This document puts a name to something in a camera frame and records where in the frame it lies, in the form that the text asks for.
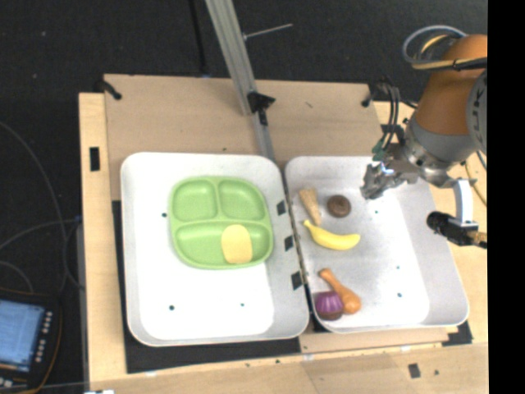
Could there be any yellow banana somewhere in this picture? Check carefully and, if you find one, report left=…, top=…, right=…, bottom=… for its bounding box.
left=303, top=218, right=362, bottom=252

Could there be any purple cupcake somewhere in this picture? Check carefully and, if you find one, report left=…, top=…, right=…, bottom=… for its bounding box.
left=313, top=291, right=345, bottom=322

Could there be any white plastic tray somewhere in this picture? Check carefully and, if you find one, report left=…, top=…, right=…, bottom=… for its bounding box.
left=120, top=151, right=311, bottom=348
left=284, top=155, right=471, bottom=335

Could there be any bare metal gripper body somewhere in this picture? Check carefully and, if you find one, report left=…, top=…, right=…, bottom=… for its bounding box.
left=385, top=142, right=457, bottom=189

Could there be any orange chicken drumstick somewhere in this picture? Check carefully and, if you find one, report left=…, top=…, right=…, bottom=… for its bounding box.
left=318, top=268, right=363, bottom=315

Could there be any brown cardboard board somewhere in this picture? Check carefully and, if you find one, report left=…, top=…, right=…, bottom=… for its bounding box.
left=102, top=73, right=459, bottom=355

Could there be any black cylinder on white bracket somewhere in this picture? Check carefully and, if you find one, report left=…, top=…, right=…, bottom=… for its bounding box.
left=426, top=178, right=480, bottom=247

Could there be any green divided plate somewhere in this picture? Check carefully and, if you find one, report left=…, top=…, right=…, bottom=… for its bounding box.
left=167, top=176, right=275, bottom=271

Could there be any tan ice cream cone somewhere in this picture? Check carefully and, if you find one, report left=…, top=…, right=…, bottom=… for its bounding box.
left=298, top=188, right=322, bottom=227

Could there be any brown doughnut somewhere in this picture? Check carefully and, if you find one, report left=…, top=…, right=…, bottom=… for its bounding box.
left=326, top=195, right=353, bottom=219

